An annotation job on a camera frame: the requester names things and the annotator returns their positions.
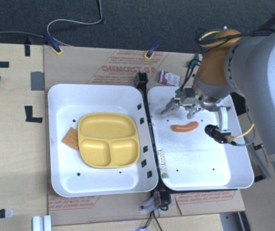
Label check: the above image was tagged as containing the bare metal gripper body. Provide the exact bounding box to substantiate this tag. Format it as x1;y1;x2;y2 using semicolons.
174;87;225;112

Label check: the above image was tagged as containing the orange sausage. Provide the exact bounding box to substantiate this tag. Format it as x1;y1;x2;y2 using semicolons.
172;121;199;132

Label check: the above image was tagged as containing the red and white carton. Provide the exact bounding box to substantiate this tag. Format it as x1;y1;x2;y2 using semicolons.
158;70;181;87

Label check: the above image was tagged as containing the thin black rod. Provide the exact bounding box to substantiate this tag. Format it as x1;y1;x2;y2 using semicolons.
141;85;162;192

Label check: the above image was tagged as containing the white plastic tray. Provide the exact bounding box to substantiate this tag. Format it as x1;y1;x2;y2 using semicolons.
146;85;255;192
47;83;159;198

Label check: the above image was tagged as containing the white patterned packet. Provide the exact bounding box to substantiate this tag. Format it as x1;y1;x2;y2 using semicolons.
157;149;170;179

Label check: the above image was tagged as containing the yellow divided plate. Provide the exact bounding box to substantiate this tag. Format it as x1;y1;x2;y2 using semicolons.
77;112;141;169

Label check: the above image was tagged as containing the brown cardboard board red print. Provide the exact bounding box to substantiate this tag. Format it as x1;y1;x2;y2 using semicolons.
43;44;246;226

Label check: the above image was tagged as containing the orange waffle biscuit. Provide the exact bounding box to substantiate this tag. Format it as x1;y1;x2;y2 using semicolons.
62;127;80;151

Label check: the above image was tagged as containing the black cylinder on white bracket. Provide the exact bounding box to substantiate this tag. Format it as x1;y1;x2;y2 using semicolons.
204;106;232;144

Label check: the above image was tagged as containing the black block with thin wires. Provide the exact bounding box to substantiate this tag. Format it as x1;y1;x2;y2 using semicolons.
151;190;171;211
134;72;149;89

